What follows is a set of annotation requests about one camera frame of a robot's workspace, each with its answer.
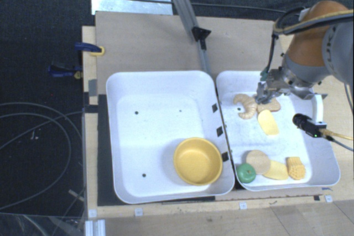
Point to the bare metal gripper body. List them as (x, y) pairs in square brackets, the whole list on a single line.
[(279, 82)]

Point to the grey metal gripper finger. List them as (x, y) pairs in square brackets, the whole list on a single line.
[(259, 95), (268, 97)]

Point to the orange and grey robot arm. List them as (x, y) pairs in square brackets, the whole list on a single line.
[(309, 47)]

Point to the tan toy bread slice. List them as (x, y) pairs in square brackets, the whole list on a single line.
[(274, 106)]

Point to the beige toy croissant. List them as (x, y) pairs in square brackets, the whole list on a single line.
[(249, 106)]

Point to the yellow toy cheese wedge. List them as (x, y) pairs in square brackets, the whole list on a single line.
[(276, 172), (268, 123)]

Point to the white plastic tray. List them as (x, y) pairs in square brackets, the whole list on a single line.
[(290, 143), (155, 130)]

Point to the tan round biscuit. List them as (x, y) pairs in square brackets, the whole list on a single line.
[(257, 161)]

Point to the yellow toy corn cob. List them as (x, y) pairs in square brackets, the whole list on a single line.
[(296, 168)]

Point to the green toy doughnut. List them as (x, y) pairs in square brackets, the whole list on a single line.
[(245, 173)]

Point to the yellow bowl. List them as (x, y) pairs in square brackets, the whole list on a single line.
[(197, 161)]

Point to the brown cardboard board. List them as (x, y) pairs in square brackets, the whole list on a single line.
[(149, 44)]

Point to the black cylinder on white bracket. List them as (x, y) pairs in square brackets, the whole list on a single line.
[(307, 123)]

